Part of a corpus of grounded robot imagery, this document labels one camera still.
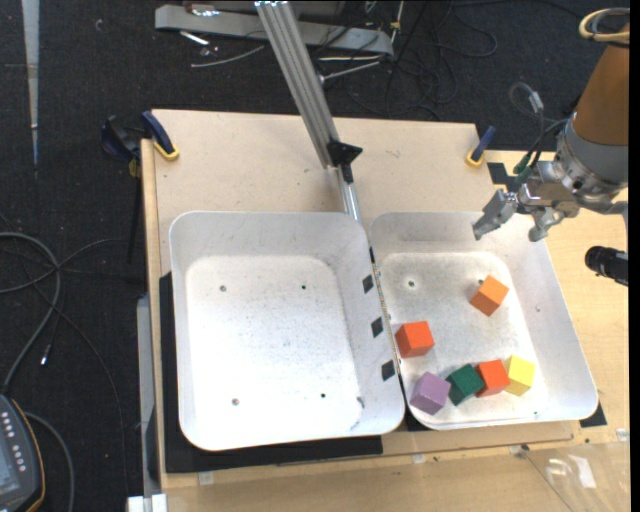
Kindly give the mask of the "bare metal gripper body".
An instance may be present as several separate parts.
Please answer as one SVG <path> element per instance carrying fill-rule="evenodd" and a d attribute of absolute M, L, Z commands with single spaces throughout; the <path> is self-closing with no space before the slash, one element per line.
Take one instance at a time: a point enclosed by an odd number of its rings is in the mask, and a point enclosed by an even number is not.
<path fill-rule="evenodd" d="M 516 177 L 519 203 L 531 212 L 576 216 L 581 209 L 602 215 L 622 215 L 628 202 L 617 197 L 624 183 L 599 177 L 582 165 L 538 162 Z"/>

